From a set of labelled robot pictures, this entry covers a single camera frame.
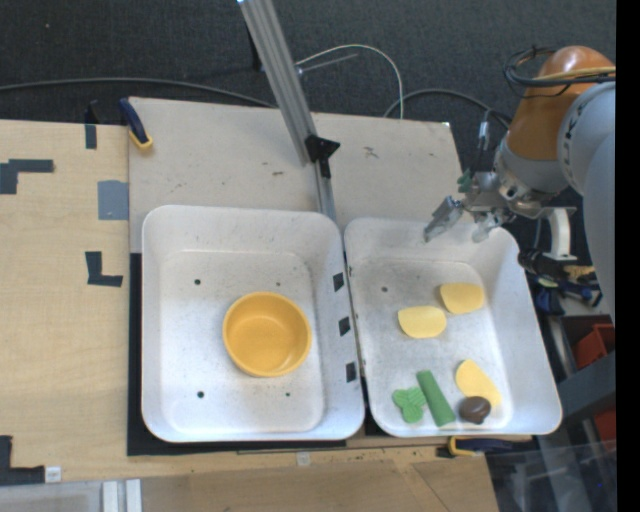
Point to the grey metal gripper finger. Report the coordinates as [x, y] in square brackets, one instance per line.
[485, 227]
[445, 215]

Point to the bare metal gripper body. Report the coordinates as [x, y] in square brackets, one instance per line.
[492, 196]

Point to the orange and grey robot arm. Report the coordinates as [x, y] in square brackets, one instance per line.
[590, 150]

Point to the yellow potato chip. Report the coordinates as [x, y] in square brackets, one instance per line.
[475, 382]
[462, 298]
[422, 322]

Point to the white plastic tray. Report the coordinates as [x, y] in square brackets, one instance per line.
[400, 360]
[190, 325]

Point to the green cylinder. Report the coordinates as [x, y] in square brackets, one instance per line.
[436, 397]

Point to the brown mushroom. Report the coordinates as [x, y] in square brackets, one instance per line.
[475, 409]

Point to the green leaf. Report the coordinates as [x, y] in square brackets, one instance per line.
[410, 404]

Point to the yellow bowl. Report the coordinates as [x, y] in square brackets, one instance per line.
[267, 335]

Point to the pale flat board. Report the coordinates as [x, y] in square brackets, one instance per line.
[225, 165]

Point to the black cylinder on white bracket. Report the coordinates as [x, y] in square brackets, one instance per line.
[560, 235]

